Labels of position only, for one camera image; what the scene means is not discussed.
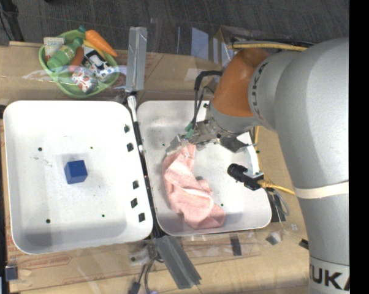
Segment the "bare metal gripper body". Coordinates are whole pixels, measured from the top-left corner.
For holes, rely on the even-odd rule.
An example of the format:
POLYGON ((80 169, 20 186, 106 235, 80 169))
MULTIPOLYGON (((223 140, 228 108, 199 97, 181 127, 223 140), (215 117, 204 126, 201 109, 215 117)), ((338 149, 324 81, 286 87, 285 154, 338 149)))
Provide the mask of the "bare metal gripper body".
POLYGON ((221 128, 214 120, 196 122, 194 128, 190 128, 186 134, 188 142, 194 145, 220 142, 231 137, 231 133, 221 128))

